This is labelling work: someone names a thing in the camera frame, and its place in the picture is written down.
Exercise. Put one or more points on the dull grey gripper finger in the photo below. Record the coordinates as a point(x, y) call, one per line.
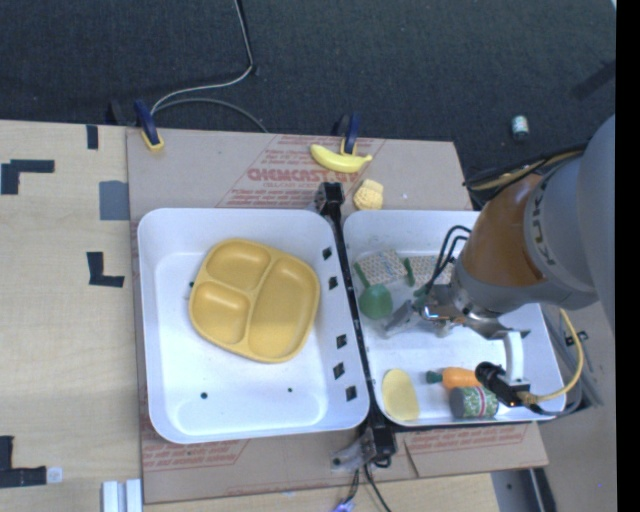
point(400, 319)
point(442, 329)

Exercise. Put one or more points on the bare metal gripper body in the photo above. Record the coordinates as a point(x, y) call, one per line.
point(442, 306)

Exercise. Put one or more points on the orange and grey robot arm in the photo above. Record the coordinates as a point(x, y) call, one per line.
point(560, 235)

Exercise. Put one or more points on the white plastic tray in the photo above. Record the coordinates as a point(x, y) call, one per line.
point(450, 350)
point(240, 400)

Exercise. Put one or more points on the green pear shaped toy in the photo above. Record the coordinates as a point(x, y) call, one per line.
point(376, 301)

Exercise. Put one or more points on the thin black rod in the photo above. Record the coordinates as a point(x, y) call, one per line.
point(356, 310)

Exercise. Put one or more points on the green stick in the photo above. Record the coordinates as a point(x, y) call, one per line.
point(409, 272)

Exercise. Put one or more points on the orange carrot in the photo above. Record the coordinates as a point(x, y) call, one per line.
point(457, 377)

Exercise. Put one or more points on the yellow oval slice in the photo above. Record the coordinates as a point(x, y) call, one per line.
point(400, 395)

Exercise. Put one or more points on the green and red labelled can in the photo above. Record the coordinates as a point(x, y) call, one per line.
point(472, 402)

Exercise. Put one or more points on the yellow textured toy food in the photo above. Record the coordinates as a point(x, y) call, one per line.
point(369, 195)

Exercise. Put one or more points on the yellow divided plate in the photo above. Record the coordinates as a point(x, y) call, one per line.
point(260, 300)

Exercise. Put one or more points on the yellow banana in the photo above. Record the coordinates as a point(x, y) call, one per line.
point(337, 160)

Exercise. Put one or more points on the small green and white can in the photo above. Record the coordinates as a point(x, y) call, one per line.
point(520, 128)

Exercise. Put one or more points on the brown cardboard board red print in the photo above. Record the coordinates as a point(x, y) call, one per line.
point(200, 165)

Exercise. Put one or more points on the black cylinder on white bracket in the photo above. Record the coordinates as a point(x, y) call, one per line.
point(514, 357)

